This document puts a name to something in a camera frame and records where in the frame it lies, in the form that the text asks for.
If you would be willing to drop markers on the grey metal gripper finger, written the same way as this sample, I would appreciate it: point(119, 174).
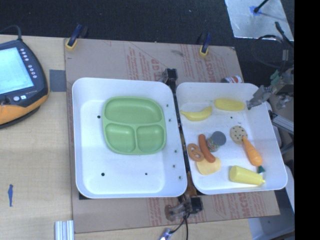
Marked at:
point(258, 96)
point(283, 102)

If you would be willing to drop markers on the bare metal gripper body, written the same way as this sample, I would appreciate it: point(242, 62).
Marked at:
point(286, 84)

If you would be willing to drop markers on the red and white can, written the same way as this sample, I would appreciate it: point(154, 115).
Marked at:
point(235, 79)

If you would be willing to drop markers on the yellow corn cob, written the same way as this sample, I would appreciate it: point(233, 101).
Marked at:
point(228, 104)

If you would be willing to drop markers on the beige chocolate chip biscuit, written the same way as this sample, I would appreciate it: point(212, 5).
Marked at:
point(237, 133)

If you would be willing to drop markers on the white plastic tray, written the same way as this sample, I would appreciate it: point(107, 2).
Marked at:
point(225, 124)
point(125, 179)

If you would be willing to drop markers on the orange carrot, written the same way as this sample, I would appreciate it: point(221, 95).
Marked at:
point(252, 154)

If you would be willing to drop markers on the small can with grey lid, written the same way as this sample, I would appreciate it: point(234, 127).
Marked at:
point(218, 138)

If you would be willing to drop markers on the yellow banana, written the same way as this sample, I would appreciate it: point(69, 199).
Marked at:
point(197, 115)

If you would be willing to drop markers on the orange sausage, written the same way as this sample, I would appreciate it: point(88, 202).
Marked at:
point(206, 150)

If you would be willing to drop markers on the yellow squeeze bottle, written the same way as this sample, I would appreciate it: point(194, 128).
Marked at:
point(242, 175)

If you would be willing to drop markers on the brown pretzel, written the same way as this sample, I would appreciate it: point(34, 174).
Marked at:
point(200, 157)

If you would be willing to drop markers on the thin black and white rod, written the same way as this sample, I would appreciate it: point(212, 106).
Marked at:
point(182, 136)

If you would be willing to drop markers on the yellow potato crisp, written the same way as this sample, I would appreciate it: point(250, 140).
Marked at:
point(210, 168)

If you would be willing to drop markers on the green divided plate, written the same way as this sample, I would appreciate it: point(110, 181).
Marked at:
point(133, 111)

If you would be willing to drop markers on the brown cardboard board red print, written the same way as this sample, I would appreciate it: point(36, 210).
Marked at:
point(100, 59)

